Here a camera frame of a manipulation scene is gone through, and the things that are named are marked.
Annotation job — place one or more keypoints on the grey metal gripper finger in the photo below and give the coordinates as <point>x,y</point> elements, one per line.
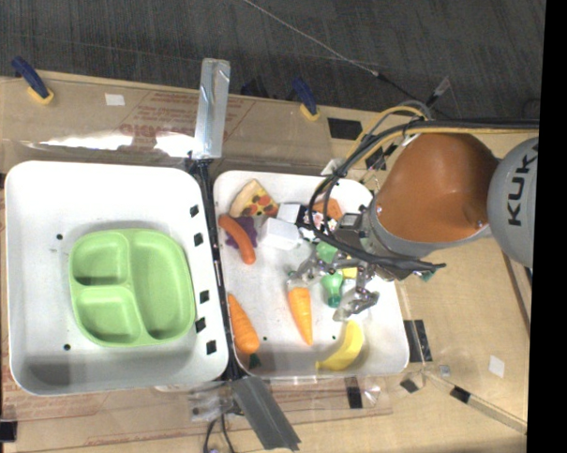
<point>362,297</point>
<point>305,274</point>

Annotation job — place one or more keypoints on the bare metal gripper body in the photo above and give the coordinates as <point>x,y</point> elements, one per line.
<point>353,252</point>

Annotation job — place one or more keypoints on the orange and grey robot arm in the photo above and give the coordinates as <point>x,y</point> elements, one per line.
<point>435,190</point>

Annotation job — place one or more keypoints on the yellow cube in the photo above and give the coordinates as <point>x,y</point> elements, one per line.
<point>349,272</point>

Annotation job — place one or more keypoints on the green bottle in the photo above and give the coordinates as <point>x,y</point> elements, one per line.
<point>332,289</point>

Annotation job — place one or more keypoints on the white plastic tray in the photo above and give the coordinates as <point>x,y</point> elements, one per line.
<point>271,286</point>
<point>43,257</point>

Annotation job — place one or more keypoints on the small orange carrot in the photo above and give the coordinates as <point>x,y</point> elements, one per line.
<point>302,311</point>

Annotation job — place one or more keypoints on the printed white packet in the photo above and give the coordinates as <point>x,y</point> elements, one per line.
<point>317,220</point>

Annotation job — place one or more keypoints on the large white carton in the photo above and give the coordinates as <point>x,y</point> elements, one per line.
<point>279,234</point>

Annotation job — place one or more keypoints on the orange toy biscuit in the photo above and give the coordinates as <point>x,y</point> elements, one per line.
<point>332,207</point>

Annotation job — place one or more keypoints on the yellow banana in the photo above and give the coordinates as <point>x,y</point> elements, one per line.
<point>348,348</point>

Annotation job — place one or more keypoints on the small white carton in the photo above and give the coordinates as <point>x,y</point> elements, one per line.
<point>290,212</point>

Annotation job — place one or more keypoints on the orange toy sausage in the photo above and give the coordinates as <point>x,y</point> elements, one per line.
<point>243,245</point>

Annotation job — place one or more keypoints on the purple toy grapes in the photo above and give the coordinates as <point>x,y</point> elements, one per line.
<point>251,226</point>

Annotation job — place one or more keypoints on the large orange carrot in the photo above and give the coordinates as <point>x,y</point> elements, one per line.
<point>242,332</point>

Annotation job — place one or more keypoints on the toy pizza slice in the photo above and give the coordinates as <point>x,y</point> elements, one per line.
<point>252,198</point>

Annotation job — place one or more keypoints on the brown cardboard board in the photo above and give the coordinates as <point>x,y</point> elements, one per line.
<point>462,322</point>

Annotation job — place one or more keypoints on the green divided plate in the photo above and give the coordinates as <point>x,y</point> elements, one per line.
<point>159,281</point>

